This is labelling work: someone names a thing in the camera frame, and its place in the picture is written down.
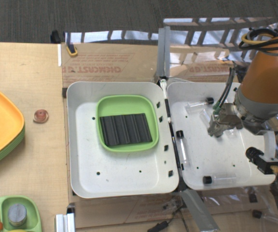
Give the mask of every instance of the black ridged insert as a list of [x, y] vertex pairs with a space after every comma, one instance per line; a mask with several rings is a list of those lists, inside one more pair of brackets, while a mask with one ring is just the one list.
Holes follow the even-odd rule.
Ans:
[[106, 146], [151, 142], [152, 137], [145, 114], [100, 117]]

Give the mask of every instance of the black bottle cap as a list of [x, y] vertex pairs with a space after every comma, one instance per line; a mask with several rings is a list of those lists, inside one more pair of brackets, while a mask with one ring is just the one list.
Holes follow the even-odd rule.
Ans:
[[261, 218], [263, 213], [259, 210], [253, 210], [252, 215], [253, 215], [254, 218]]
[[214, 103], [214, 99], [212, 97], [208, 97], [206, 99], [206, 101], [207, 101], [208, 104], [213, 104]]
[[179, 139], [184, 137], [184, 133], [182, 130], [177, 131], [176, 134], [177, 134], [177, 138], [179, 138]]
[[203, 176], [202, 181], [203, 181], [203, 184], [211, 184], [212, 177], [211, 176]]

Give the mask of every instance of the white plastic tray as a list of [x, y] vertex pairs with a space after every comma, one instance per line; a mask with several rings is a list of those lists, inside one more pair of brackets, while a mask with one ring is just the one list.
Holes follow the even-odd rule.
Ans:
[[[97, 102], [109, 95], [142, 95], [154, 105], [159, 141], [140, 152], [111, 152], [98, 139]], [[153, 83], [76, 82], [67, 90], [70, 179], [82, 198], [170, 193], [179, 176], [163, 92]]]
[[[234, 101], [234, 83], [227, 102]], [[187, 102], [198, 102], [207, 97], [217, 101], [224, 90], [224, 83], [172, 83], [167, 88], [171, 118], [174, 131], [183, 130], [186, 149], [191, 164], [182, 171], [185, 183], [192, 189], [220, 189], [228, 187], [267, 185], [274, 181], [273, 174], [264, 175], [257, 166], [249, 162], [245, 151], [253, 146], [264, 152], [263, 136], [255, 136], [246, 129], [236, 130], [233, 134], [224, 132], [220, 138], [210, 137], [207, 127], [200, 119], [202, 109], [188, 114], [185, 110]], [[206, 107], [212, 114], [212, 106]], [[177, 144], [180, 159], [181, 145]], [[235, 174], [235, 183], [221, 185], [203, 185], [203, 176], [213, 174]]]

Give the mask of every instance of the dark floor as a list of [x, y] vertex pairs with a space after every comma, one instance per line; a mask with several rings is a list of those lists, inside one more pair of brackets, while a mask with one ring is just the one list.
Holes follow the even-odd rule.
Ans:
[[164, 18], [278, 17], [278, 0], [0, 0], [0, 42], [49, 43], [52, 30], [158, 32]]

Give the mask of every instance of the wooden table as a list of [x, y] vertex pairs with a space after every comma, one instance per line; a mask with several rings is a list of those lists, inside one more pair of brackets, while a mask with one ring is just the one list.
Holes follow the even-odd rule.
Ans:
[[[65, 214], [69, 205], [62, 70], [58, 66], [57, 45], [0, 43], [0, 91], [22, 112], [26, 134], [23, 141], [0, 161], [0, 196], [25, 195], [37, 205], [43, 232], [54, 231], [56, 214]], [[33, 122], [34, 113], [46, 109], [49, 120]], [[272, 195], [269, 205], [275, 207]], [[249, 212], [213, 215], [221, 230], [265, 231], [260, 220]], [[197, 232], [193, 219], [185, 219]], [[83, 232], [147, 231], [155, 221], [79, 229]], [[273, 231], [278, 227], [271, 225]], [[167, 232], [186, 231], [179, 216]]]

